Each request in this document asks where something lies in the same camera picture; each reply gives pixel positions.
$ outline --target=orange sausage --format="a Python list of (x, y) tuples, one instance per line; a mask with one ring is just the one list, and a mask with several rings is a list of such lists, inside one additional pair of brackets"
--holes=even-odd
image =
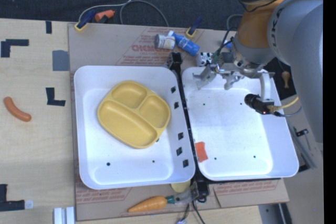
[(167, 199), (163, 196), (154, 196), (128, 209), (129, 213), (159, 210), (166, 206)]
[(26, 122), (32, 119), (32, 117), (28, 113), (25, 113), (18, 109), (10, 97), (5, 97), (4, 103), (8, 111), (18, 119)]

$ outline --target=yellow plate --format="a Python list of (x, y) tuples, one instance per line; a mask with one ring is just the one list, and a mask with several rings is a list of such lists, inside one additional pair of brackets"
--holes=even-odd
[(134, 148), (157, 141), (170, 120), (168, 104), (135, 81), (117, 84), (101, 101), (97, 116), (112, 136)]

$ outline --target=yellow cable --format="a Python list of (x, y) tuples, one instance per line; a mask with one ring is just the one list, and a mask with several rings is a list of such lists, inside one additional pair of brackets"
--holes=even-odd
[(296, 101), (299, 100), (299, 97), (295, 97), (293, 101), (289, 102), (288, 104), (285, 104), (285, 105), (268, 105), (267, 108), (270, 110), (271, 113), (274, 113), (275, 111), (277, 110), (280, 110), (280, 109), (285, 109), (291, 105), (293, 105)]

